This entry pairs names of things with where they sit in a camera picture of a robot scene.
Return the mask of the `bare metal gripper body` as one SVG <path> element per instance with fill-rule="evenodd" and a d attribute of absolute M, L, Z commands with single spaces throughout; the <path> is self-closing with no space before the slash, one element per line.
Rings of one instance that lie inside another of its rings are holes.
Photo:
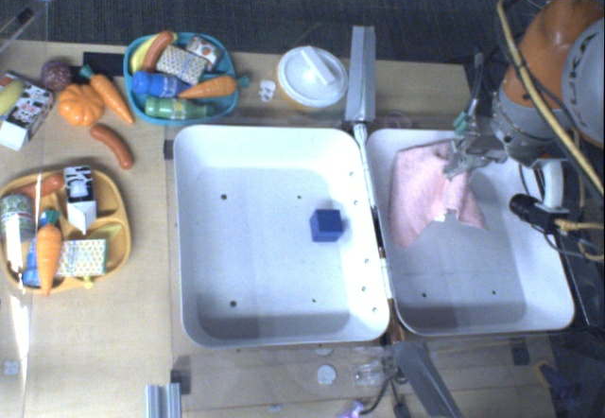
<path fill-rule="evenodd" d="M 469 132 L 455 144 L 455 152 L 461 156 L 484 156 L 490 163 L 504 163 L 508 159 L 504 144 L 491 133 Z"/>

